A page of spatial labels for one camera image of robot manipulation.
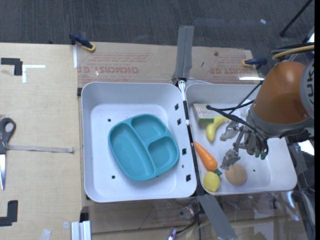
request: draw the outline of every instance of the gray carpet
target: gray carpet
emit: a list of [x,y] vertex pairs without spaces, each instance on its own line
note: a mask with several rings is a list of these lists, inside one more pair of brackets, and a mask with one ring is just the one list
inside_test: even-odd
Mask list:
[[70,44],[73,32],[92,42],[177,45],[179,26],[193,25],[194,46],[244,48],[270,60],[271,50],[300,44],[314,27],[313,0],[279,35],[307,1],[0,0],[0,42]]

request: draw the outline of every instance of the teal divided plate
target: teal divided plate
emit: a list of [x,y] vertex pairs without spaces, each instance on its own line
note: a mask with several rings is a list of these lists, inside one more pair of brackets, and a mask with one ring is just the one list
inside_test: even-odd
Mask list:
[[132,180],[150,180],[173,167],[179,148],[167,126],[155,115],[141,114],[119,122],[109,132],[111,152]]

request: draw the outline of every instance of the yellow banana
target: yellow banana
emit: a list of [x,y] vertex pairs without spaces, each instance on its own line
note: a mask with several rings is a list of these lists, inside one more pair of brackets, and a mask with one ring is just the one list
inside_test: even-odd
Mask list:
[[226,120],[228,120],[228,118],[222,115],[216,115],[213,119],[213,122],[206,126],[205,135],[210,142],[214,141],[217,128]]

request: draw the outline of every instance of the green sponge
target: green sponge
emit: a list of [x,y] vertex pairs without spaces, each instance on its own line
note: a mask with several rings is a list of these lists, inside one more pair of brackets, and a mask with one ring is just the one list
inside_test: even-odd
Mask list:
[[212,123],[214,121],[214,116],[206,106],[207,104],[202,103],[192,104],[192,109],[198,123]]

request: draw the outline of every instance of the orange carrot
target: orange carrot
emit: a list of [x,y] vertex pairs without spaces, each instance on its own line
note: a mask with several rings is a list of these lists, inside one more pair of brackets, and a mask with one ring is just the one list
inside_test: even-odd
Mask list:
[[205,167],[210,171],[216,170],[218,167],[217,160],[196,141],[194,142],[194,146]]

